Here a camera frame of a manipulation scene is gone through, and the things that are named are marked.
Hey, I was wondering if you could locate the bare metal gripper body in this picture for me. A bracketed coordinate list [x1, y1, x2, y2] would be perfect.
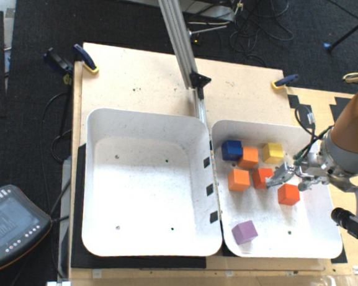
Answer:
[292, 149, 334, 186]

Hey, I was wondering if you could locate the red cube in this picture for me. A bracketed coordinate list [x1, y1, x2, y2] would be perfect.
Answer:
[251, 166, 275, 191]
[276, 182, 302, 208]

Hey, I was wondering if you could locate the yellow cube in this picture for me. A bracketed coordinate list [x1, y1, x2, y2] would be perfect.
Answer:
[260, 141, 286, 166]

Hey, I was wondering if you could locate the orange cube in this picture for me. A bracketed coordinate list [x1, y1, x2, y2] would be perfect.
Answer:
[236, 145, 261, 171]
[226, 168, 253, 194]

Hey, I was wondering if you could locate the white plastic tray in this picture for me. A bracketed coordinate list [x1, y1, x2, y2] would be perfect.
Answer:
[200, 118, 354, 267]
[74, 106, 234, 267]

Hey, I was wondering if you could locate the blue cube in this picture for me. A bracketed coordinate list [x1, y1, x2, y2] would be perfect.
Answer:
[220, 138, 244, 163]

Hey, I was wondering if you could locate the purple cube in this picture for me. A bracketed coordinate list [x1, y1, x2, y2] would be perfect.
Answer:
[229, 218, 260, 248]

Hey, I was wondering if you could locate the pale wood board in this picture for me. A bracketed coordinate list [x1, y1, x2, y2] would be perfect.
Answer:
[63, 41, 345, 286]

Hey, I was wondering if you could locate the black cylinder on white bracket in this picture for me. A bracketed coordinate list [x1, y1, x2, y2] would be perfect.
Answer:
[328, 183, 358, 240]

